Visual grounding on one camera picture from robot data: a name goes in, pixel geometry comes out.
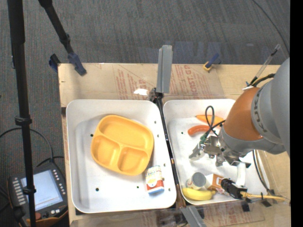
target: yellow cable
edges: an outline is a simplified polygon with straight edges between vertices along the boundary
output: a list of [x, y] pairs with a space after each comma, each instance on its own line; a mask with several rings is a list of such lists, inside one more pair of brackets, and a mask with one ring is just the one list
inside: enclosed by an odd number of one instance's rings
[[253, 197], [253, 198], [262, 198], [263, 199], [275, 199], [275, 200], [280, 200], [280, 201], [286, 201], [285, 198], [283, 197], [279, 197], [279, 196], [269, 196], [269, 195], [254, 195], [254, 194], [251, 194], [251, 193], [248, 193], [248, 192], [240, 192], [241, 195], [246, 198], [246, 197]]

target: screen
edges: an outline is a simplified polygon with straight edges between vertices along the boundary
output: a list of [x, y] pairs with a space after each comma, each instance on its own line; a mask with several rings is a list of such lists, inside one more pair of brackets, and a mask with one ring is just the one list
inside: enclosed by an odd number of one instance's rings
[[[25, 177], [21, 179], [21, 182], [23, 187], [27, 185]], [[34, 185], [36, 188], [35, 210], [44, 209], [63, 201], [50, 170], [34, 174]]]

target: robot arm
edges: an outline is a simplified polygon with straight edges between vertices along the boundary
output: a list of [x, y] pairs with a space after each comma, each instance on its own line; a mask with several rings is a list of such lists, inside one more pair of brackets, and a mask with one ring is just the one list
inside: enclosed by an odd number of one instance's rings
[[252, 87], [236, 100], [218, 141], [222, 154], [216, 165], [226, 160], [237, 165], [240, 157], [255, 149], [290, 157], [290, 58], [278, 69], [275, 77], [261, 88]]

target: black connector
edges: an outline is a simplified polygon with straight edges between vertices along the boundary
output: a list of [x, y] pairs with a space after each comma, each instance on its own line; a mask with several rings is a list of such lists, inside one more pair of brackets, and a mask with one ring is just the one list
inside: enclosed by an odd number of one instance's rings
[[237, 186], [236, 183], [230, 179], [224, 178], [221, 181], [221, 187], [227, 191], [233, 198], [242, 199], [241, 192], [247, 192], [247, 188], [244, 186]]

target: white tray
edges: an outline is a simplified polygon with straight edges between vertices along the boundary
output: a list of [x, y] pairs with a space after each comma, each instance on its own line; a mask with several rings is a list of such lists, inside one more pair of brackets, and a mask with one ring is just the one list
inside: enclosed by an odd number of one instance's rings
[[[237, 167], [229, 165], [227, 162], [223, 166], [216, 167], [216, 159], [210, 159], [208, 154], [204, 154], [202, 158], [197, 161], [190, 161], [189, 155], [192, 154], [193, 149], [199, 142], [202, 134], [189, 136], [187, 130], [192, 126], [203, 124], [195, 116], [198, 114], [205, 114], [205, 109], [211, 105], [214, 108], [216, 116], [226, 119], [234, 100], [232, 99], [206, 99], [206, 100], [170, 100], [163, 106], [163, 114], [168, 130], [168, 136], [175, 159], [178, 179], [181, 187], [185, 187], [186, 180], [195, 172], [201, 172], [204, 175], [218, 174], [226, 178], [231, 178], [233, 181], [237, 180]], [[260, 195], [261, 192], [266, 193], [266, 189], [261, 184], [255, 165], [253, 162], [252, 152], [247, 154], [241, 161], [251, 163], [250, 167], [246, 169], [245, 186], [248, 192]], [[263, 176], [268, 184], [266, 174], [262, 171]], [[187, 199], [187, 202], [193, 205], [202, 205], [209, 203], [225, 202], [235, 200], [231, 196], [222, 194], [215, 194], [211, 200], [208, 201], [193, 201]]]
[[[108, 114], [135, 120], [154, 135], [154, 149], [147, 167], [160, 165], [164, 191], [148, 194], [144, 172], [123, 175], [98, 165], [90, 153], [91, 134]], [[71, 198], [84, 213], [169, 208], [176, 201], [176, 187], [158, 107], [144, 100], [74, 100], [66, 109], [71, 172]]]

